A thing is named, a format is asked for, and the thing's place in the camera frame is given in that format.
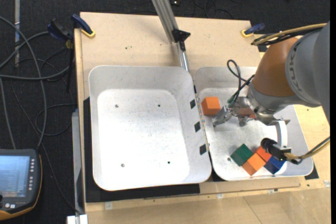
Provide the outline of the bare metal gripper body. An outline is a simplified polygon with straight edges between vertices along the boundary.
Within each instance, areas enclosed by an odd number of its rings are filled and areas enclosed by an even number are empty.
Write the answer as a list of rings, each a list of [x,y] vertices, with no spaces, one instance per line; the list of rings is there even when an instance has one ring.
[[[259,121],[264,125],[274,125],[276,118],[275,111],[264,108],[254,99],[247,97],[238,97],[232,108],[232,115],[239,118],[247,116],[249,121]]]

